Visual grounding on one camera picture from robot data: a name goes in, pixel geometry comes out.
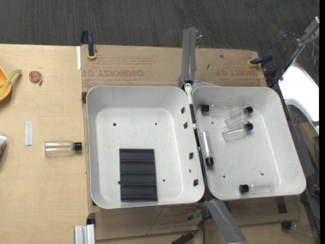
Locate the orange plate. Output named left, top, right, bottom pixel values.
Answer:
left=0, top=65, right=13, bottom=102

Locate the brown cardboard board red print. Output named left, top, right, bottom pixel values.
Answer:
left=80, top=44, right=300, bottom=241

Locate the thin black and white rod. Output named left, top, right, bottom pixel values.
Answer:
left=184, top=82, right=212, bottom=202

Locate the clear plastic bottle black cap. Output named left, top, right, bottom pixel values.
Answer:
left=44, top=140, right=83, bottom=158
left=199, top=131, right=215, bottom=167
left=238, top=181, right=276, bottom=195
left=200, top=104, right=234, bottom=117
left=221, top=122, right=254, bottom=142
left=224, top=106, right=254, bottom=127
left=281, top=220, right=318, bottom=239

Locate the white plastic tray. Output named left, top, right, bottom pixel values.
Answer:
left=85, top=85, right=206, bottom=210
left=190, top=86, right=307, bottom=201

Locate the black ribbed holder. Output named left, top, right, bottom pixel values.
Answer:
left=119, top=148, right=158, bottom=202

